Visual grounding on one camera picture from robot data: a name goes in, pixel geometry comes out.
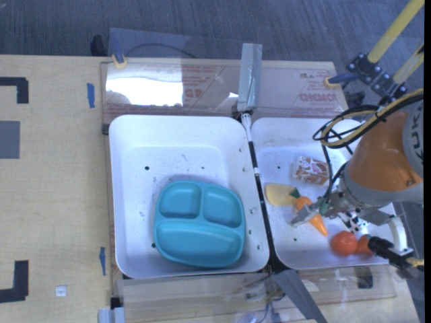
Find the white tray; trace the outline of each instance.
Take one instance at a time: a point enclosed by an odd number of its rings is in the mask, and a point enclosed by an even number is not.
[[[327,187],[293,178],[292,164],[299,155],[325,161],[321,144],[313,141],[312,136],[326,122],[328,121],[324,119],[313,118],[260,118],[252,125],[252,138],[264,192],[266,184],[279,183],[295,186],[300,194],[309,196],[312,201],[315,201],[318,196],[323,196]],[[345,120],[337,124],[336,131],[345,131],[357,125],[358,122],[354,120]],[[355,148],[356,143],[351,145],[352,149]],[[344,148],[328,149],[328,152],[334,173],[350,158],[350,154]],[[280,261],[290,268],[301,270],[388,263],[384,258],[377,256],[342,257],[334,253],[329,241],[337,232],[347,230],[339,218],[323,218],[329,232],[329,235],[324,237],[309,223],[298,227],[289,225],[288,222],[296,214],[295,208],[274,207],[266,197],[265,204],[275,251]],[[393,205],[381,210],[395,214]],[[368,224],[358,235],[365,233],[393,241],[388,225],[378,227]]]
[[[134,279],[261,270],[269,248],[246,133],[226,117],[123,115],[109,128],[115,253]],[[246,224],[239,261],[198,269],[166,260],[152,245],[160,191],[175,180],[202,180],[233,190]]]

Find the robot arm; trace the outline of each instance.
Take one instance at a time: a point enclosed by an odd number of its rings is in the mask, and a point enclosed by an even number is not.
[[[322,216],[335,218],[340,213],[354,212],[360,219],[382,225],[388,223],[394,243],[372,237],[368,247],[378,256],[388,258],[397,268],[411,266],[413,250],[408,248],[405,230],[399,217],[379,209],[396,202],[424,203],[424,95],[423,89],[412,92],[380,110],[364,107],[374,116],[358,130],[335,134],[333,126],[349,116],[363,114],[347,111],[323,126],[313,136],[325,147],[347,147],[359,139],[352,158],[330,180],[325,195],[292,220],[293,226],[308,221],[318,211]],[[411,114],[400,108],[416,103]],[[339,178],[339,184],[332,185]]]

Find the toy carrot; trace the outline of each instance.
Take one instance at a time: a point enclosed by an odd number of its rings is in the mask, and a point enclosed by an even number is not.
[[[303,206],[305,205],[311,205],[312,201],[307,196],[299,196],[296,199],[295,205],[298,210],[301,210]],[[328,236],[328,231],[326,229],[325,223],[323,222],[323,219],[320,214],[316,214],[314,217],[312,217],[309,222],[317,228],[317,230],[323,234],[324,236]]]

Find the black cable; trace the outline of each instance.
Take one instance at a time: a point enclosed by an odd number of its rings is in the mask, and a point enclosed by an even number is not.
[[[328,154],[328,150],[326,148],[326,146],[322,145],[322,149],[323,149],[323,154],[325,154],[325,159],[326,162],[328,164],[328,175],[329,175],[329,186],[328,189],[331,188],[330,190],[332,190],[333,187],[333,172],[332,172],[332,164],[331,164],[331,160],[329,159],[329,154]],[[329,195],[327,193],[325,193],[325,203],[329,203]]]
[[[281,316],[274,310],[274,306],[271,302],[271,321],[273,323],[281,323]]]
[[[339,139],[341,140],[342,137],[340,134],[338,134],[336,131],[334,131],[333,129],[331,129],[331,132]],[[347,152],[349,152],[350,154],[353,154],[352,149],[349,147],[349,145],[346,145],[345,148],[347,149]]]
[[[263,314],[263,317],[259,321],[257,321],[256,323],[262,323],[266,319],[266,317],[268,315],[268,311],[269,311],[269,304],[266,305],[265,313]]]
[[[197,57],[195,55],[192,55],[191,53],[181,49],[181,48],[177,48],[175,46],[170,46],[169,44],[163,44],[163,43],[142,43],[142,44],[138,44],[137,46],[134,46],[132,49],[130,49],[127,54],[125,54],[126,57],[128,57],[130,55],[131,52],[142,48],[144,46],[163,46],[165,48],[170,48],[173,50],[176,50],[178,52],[182,52],[183,54],[187,55],[188,57],[191,57],[192,59],[197,59]]]
[[[286,294],[285,294],[285,293],[283,293],[279,298],[272,299],[272,301],[280,301],[280,300],[282,300],[285,296],[286,296]]]
[[[329,196],[332,193],[333,184],[340,177],[341,173],[343,172],[343,170],[346,166],[347,166],[347,162],[345,162],[343,165],[341,165],[340,168],[338,169],[337,173],[334,175],[334,177],[332,179],[332,183],[330,186],[328,186],[328,189],[326,190],[326,193],[324,195],[325,201],[329,201]]]
[[[380,123],[381,121],[384,121],[386,119],[386,117],[388,117],[390,114],[394,113],[395,111],[397,111],[397,110],[399,110],[399,109],[401,109],[401,108],[403,108],[403,107],[405,107],[407,105],[413,104],[413,103],[418,102],[418,101],[423,100],[423,99],[424,99],[424,94],[422,93],[422,94],[418,94],[417,96],[412,96],[412,97],[410,97],[410,98],[408,98],[408,99],[400,102],[399,104],[395,105],[391,109],[387,110],[385,113],[383,113],[381,115],[378,115],[375,121],[373,121],[372,123],[370,123],[369,126],[365,127],[360,133],[358,133],[357,135],[355,135],[351,139],[347,140],[344,143],[340,143],[339,145],[333,145],[333,146],[328,146],[328,147],[329,148],[333,148],[333,149],[339,149],[339,148],[342,148],[342,147],[346,147],[350,143],[353,143],[354,141],[356,141],[357,139],[359,139],[363,134],[365,134],[366,132],[368,132],[372,127],[375,127],[378,123]],[[379,109],[379,107],[376,107],[376,106],[363,106],[363,107],[367,107],[367,110],[366,109],[357,109],[357,108],[348,109],[345,112],[343,112],[340,115],[338,115],[337,117],[335,117],[334,119],[330,120],[328,123],[324,124],[313,135],[313,140],[315,140],[315,141],[325,141],[325,142],[328,143],[330,139],[334,139],[336,137],[339,137],[339,136],[351,133],[352,131],[355,131],[358,128],[362,127],[362,125],[360,125],[360,126],[357,126],[355,128],[352,128],[352,129],[350,129],[348,131],[344,131],[344,132],[338,133],[338,135],[332,135],[331,136],[331,135],[328,134],[328,135],[324,135],[322,137],[317,137],[317,134],[319,132],[323,132],[328,127],[328,125],[330,125],[332,122],[334,122],[334,121],[336,121],[338,119],[343,120],[344,116],[350,115],[352,113],[361,112],[361,111],[374,110],[374,111],[377,112],[378,109]]]

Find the wooden board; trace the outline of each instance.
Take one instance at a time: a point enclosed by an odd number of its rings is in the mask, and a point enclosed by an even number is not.
[[[30,103],[16,104],[16,88],[0,86],[0,120],[18,120],[21,127],[20,158],[0,159],[1,288],[12,285],[15,260],[29,261],[29,295],[0,303],[2,322],[94,322],[97,310],[109,305],[99,63],[0,57],[0,76],[26,77],[30,88]],[[95,108],[87,83],[95,88]],[[56,296],[59,285],[67,286],[67,296]]]

